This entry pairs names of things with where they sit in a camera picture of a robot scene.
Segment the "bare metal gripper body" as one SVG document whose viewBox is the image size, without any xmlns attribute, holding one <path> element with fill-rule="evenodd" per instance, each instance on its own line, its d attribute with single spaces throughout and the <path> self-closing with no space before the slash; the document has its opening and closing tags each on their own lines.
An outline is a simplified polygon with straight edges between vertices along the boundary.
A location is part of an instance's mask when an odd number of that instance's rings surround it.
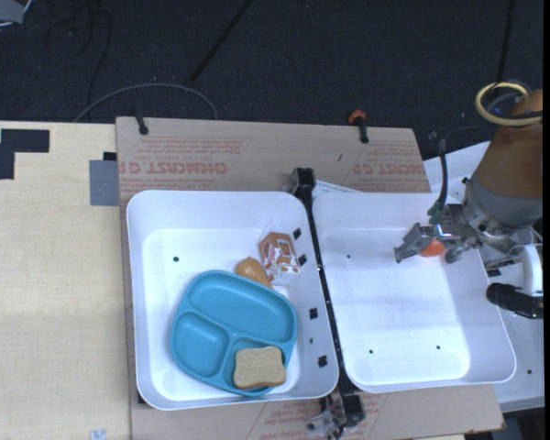
<svg viewBox="0 0 550 440">
<path fill-rule="evenodd" d="M 511 252 L 515 229 L 487 214 L 478 205 L 447 203 L 432 214 L 434 237 L 451 252 L 489 247 Z"/>
</svg>

